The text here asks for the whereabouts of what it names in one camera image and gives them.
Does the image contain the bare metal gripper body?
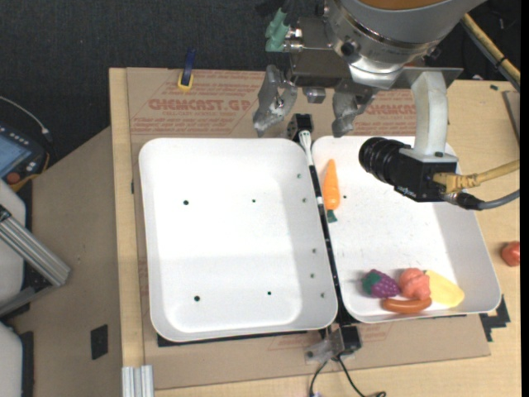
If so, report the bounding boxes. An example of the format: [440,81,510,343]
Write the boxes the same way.
[284,14,436,103]

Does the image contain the brown cardboard board red print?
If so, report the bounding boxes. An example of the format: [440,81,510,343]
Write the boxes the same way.
[124,66,493,391]

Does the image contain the orange carrot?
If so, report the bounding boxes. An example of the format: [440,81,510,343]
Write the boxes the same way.
[322,158,341,223]

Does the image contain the thin black and white rod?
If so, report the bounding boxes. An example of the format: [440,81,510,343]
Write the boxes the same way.
[298,129,345,310]

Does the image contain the white plastic tray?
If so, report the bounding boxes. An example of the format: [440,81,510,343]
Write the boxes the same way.
[310,134,503,324]
[137,136,339,343]

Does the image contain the purple grapes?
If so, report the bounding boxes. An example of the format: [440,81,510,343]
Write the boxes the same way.
[361,268,401,299]

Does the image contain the pink toy shrimp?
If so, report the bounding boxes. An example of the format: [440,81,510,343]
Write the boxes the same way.
[398,267,431,300]

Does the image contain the orange sausage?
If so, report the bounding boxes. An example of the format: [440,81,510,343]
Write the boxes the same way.
[381,295,433,315]

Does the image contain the yellow toy lemon slice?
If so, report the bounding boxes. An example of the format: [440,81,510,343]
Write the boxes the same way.
[423,269,466,309]

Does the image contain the red toy food piece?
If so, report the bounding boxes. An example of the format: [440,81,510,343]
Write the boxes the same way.
[500,240,521,268]

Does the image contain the black cylinder on white bracket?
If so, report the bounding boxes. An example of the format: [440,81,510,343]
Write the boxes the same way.
[358,72,460,203]

